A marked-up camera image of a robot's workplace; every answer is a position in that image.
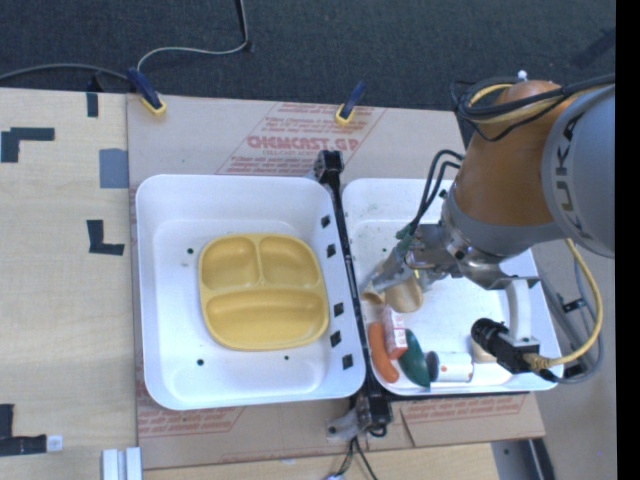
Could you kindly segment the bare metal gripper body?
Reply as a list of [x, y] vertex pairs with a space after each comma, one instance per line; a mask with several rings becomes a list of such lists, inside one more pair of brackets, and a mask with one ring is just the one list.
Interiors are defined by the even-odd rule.
[[502, 257], [473, 246], [461, 232], [448, 224], [421, 224], [411, 231], [406, 225], [396, 233], [397, 256], [418, 280], [419, 270], [431, 270], [447, 277], [466, 278], [484, 289], [502, 288]]

